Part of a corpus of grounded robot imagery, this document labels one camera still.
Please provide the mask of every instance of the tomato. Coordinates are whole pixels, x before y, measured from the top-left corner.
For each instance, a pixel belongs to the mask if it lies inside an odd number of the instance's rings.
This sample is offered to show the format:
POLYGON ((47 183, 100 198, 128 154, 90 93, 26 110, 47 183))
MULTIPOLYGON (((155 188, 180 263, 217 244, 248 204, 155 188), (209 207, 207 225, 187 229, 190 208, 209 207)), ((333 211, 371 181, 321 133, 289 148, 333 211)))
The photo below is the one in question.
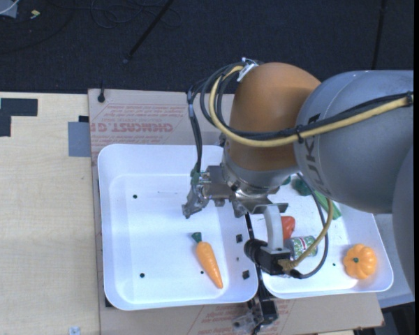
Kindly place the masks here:
POLYGON ((295 219, 292 216, 281 216, 281 224, 283 239, 291 238, 295 230, 295 219))

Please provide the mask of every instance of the pumpkin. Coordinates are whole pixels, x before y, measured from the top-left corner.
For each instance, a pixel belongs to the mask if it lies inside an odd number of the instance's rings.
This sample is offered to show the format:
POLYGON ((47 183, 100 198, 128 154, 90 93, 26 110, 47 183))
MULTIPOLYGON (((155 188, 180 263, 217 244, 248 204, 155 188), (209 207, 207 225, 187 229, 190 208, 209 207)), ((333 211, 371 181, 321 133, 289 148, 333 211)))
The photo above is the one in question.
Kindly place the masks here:
POLYGON ((357 279, 366 279, 376 271, 377 257, 374 250, 364 244, 351 247, 343 258, 346 273, 357 279))

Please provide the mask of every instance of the toy carrot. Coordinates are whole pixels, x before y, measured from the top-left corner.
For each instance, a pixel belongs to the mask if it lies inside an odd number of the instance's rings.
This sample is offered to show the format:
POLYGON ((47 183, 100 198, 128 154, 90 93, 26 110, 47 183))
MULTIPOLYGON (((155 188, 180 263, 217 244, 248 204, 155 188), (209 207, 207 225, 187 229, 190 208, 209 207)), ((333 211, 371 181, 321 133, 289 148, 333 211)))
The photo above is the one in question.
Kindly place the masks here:
POLYGON ((212 250, 211 244, 209 244, 208 242, 202 241, 201 232, 194 232, 191 235, 191 237, 193 237, 194 241, 197 242, 196 254, 200 262, 200 265, 207 272, 208 276, 214 282, 216 287, 222 289, 223 288, 222 275, 221 275, 221 272, 219 271, 217 259, 216 259, 216 256, 214 255, 214 251, 212 250))

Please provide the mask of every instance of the can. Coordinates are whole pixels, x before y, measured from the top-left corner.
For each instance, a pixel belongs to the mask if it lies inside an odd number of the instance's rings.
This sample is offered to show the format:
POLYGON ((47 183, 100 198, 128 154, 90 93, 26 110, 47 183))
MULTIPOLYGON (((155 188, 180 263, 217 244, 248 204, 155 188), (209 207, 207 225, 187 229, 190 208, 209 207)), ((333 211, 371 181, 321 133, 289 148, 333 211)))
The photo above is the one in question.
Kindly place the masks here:
MULTIPOLYGON (((314 236, 293 237, 284 242, 284 246, 291 251, 292 259, 298 259, 315 242, 314 236)), ((315 247, 308 256, 314 256, 318 252, 318 246, 315 247)))

